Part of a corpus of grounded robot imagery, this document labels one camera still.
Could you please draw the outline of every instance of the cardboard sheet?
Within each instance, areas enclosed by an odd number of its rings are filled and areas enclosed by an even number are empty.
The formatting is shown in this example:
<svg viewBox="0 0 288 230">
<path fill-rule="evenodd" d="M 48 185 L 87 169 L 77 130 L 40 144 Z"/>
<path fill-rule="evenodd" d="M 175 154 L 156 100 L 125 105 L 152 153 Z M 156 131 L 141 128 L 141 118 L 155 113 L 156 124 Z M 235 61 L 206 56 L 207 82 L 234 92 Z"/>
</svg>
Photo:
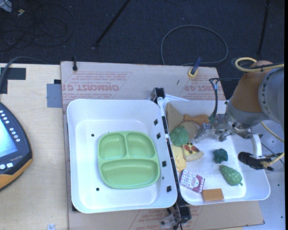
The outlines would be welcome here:
<svg viewBox="0 0 288 230">
<path fill-rule="evenodd" d="M 199 67 L 190 79 L 190 67 L 150 66 L 133 64 L 61 62 L 64 139 L 66 155 L 68 215 L 70 230 L 161 229 L 160 220 L 168 215 L 166 209 L 143 209 L 120 212 L 84 214 L 73 210 L 71 200 L 69 139 L 66 108 L 75 99 L 148 99 L 153 88 L 164 88 L 166 94 L 188 100 L 214 100 L 215 93 L 209 82 L 218 77 L 215 68 Z M 218 99 L 225 101 L 221 84 Z M 264 219 L 257 201 L 190 206 L 192 219 L 184 230 L 210 230 L 263 224 Z"/>
</svg>

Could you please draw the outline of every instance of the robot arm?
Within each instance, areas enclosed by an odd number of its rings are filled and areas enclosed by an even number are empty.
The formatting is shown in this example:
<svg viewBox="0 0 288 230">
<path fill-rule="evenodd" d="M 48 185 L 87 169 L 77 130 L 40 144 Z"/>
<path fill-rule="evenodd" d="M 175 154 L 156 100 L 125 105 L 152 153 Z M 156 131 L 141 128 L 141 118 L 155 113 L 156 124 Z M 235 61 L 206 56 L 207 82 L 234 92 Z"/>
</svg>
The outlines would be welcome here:
<svg viewBox="0 0 288 230">
<path fill-rule="evenodd" d="M 225 114 L 210 117 L 209 124 L 203 124 L 195 142 L 199 142 L 211 133 L 218 135 L 219 141 L 227 136 L 238 134 L 252 139 L 255 159 L 261 157 L 261 143 L 257 134 L 250 129 L 264 120 L 280 123 L 284 129 L 284 64 L 276 65 L 269 61 L 255 61 L 240 79 L 232 97 L 227 103 Z"/>
</svg>

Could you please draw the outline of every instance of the dark floor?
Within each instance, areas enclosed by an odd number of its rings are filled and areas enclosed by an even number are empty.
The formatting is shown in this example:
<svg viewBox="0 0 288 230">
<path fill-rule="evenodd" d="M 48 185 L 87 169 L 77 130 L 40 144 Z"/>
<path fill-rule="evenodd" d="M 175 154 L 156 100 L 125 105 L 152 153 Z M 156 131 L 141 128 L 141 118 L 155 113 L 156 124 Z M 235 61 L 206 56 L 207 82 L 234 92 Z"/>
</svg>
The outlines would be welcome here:
<svg viewBox="0 0 288 230">
<path fill-rule="evenodd" d="M 126 1 L 9 0 L 12 8 L 0 9 L 0 63 L 27 56 L 59 64 L 75 56 L 190 66 L 201 57 L 221 78 L 240 78 L 235 58 L 284 62 L 285 0 L 130 0 L 98 41 Z M 222 82 L 227 99 L 236 85 Z"/>
</svg>

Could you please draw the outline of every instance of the divided green plate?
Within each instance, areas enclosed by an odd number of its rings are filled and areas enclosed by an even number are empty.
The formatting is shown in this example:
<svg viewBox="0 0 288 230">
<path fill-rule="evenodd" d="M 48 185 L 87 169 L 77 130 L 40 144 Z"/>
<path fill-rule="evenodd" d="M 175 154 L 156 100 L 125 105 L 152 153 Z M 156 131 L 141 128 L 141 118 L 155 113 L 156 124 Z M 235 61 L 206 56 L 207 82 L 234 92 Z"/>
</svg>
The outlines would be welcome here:
<svg viewBox="0 0 288 230">
<path fill-rule="evenodd" d="M 101 178 L 111 188 L 150 186 L 160 176 L 156 147 L 142 132 L 104 134 L 98 141 L 97 157 Z"/>
</svg>

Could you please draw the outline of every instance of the yellow and blue tool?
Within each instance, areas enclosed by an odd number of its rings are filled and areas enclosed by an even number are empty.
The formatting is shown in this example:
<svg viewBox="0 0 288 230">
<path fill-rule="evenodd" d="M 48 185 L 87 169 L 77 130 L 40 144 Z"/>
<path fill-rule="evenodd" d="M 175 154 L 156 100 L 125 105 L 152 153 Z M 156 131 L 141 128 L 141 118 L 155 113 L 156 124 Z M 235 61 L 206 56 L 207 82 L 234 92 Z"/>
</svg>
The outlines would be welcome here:
<svg viewBox="0 0 288 230">
<path fill-rule="evenodd" d="M 193 65 L 193 67 L 190 69 L 190 71 L 188 72 L 188 76 L 190 78 L 193 78 L 196 74 L 197 74 L 197 69 L 200 66 L 200 63 L 202 61 L 202 58 L 198 58 L 197 61 L 195 62 L 195 64 Z"/>
</svg>

